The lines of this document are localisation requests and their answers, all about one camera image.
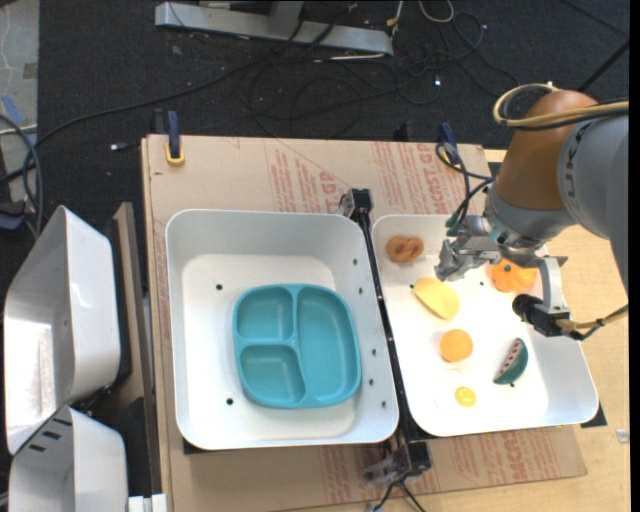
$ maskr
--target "floor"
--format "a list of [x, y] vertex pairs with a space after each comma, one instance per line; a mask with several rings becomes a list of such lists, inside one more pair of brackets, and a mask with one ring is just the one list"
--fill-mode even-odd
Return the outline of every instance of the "floor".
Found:
[[[0, 1], [0, 5], [0, 112], [25, 131], [33, 131], [38, 104], [39, 0]], [[0, 133], [6, 129], [0, 126]], [[15, 135], [3, 134], [0, 144], [7, 171], [19, 168], [24, 143]], [[13, 200], [22, 198], [21, 180], [14, 180], [11, 195]]]

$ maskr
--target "toy food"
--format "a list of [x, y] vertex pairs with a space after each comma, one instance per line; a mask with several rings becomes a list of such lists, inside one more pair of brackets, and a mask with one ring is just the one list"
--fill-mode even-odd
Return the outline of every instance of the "toy food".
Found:
[[537, 272], [536, 268], [523, 268], [502, 259], [491, 266], [490, 274], [493, 284], [501, 292], [519, 292], [533, 284]]
[[440, 356], [448, 363], [457, 363], [471, 355], [473, 340], [463, 329], [451, 329], [440, 338]]
[[387, 254], [389, 258], [398, 263], [411, 263], [424, 250], [422, 240], [416, 236], [406, 238], [394, 236], [387, 242]]
[[476, 403], [475, 392], [467, 386], [460, 386], [456, 389], [455, 397], [457, 402], [464, 407], [471, 407]]
[[527, 346], [520, 338], [516, 338], [493, 382], [495, 384], [513, 384], [522, 376], [528, 362]]
[[416, 294], [427, 308], [445, 320], [451, 320], [460, 309], [458, 294], [437, 277], [422, 277], [413, 285]]

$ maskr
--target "white tray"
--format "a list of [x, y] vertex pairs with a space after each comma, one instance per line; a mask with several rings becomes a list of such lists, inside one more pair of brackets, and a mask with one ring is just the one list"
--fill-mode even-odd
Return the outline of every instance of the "white tray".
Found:
[[[488, 265], [447, 282], [460, 298], [460, 311], [450, 321], [431, 314], [411, 285], [435, 277], [434, 266], [446, 238], [446, 216], [392, 215], [373, 226], [381, 286], [398, 362], [413, 419], [435, 436], [582, 423], [598, 409], [598, 396], [578, 341], [547, 338], [513, 313], [514, 293], [495, 289]], [[419, 236], [423, 255], [411, 264], [392, 262], [386, 243], [393, 236]], [[541, 297], [540, 278], [528, 291]], [[438, 341], [449, 329], [465, 329], [474, 341], [470, 358], [445, 363]], [[493, 377], [516, 337], [524, 340], [529, 363], [514, 386], [497, 385]], [[454, 398], [458, 386], [476, 393], [473, 407]]]
[[[375, 443], [398, 406], [364, 236], [339, 215], [185, 210], [166, 229], [176, 417], [204, 450]], [[282, 410], [243, 393], [232, 320], [248, 289], [324, 286], [351, 310], [362, 363], [359, 390], [330, 407]]]

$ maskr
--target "metal stand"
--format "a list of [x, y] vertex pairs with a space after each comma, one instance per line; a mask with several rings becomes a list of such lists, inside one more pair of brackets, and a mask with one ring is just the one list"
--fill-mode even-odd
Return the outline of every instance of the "metal stand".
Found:
[[[273, 2], [268, 15], [163, 2], [156, 7], [156, 26], [220, 32], [257, 39], [310, 44], [329, 28], [326, 23], [303, 21], [299, 24], [304, 2]], [[341, 49], [393, 55], [391, 38], [384, 32], [336, 25], [320, 43]]]
[[387, 348], [389, 349], [391, 370], [400, 409], [400, 421], [395, 433], [395, 444], [390, 447], [389, 455], [379, 463], [365, 468], [364, 476], [368, 483], [389, 485], [409, 477], [419, 476], [431, 468], [432, 461], [427, 440], [433, 438], [433, 436], [424, 432], [416, 424], [409, 411], [409, 403], [402, 381], [395, 340], [391, 331], [391, 322], [389, 321], [384, 296], [382, 295], [382, 285], [371, 238], [370, 214], [372, 209], [373, 200], [369, 189], [351, 189], [342, 197], [338, 213], [357, 223], [364, 234], [378, 298], [378, 308], [380, 309], [380, 316], [387, 337]]

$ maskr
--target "clamp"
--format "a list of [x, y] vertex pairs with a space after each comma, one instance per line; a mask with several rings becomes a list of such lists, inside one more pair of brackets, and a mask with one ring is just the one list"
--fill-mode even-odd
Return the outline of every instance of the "clamp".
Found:
[[164, 146], [167, 162], [169, 162], [170, 165], [182, 165], [184, 163], [184, 148], [180, 140], [178, 113], [175, 110], [169, 110], [167, 112], [167, 132], [169, 134], [169, 141]]

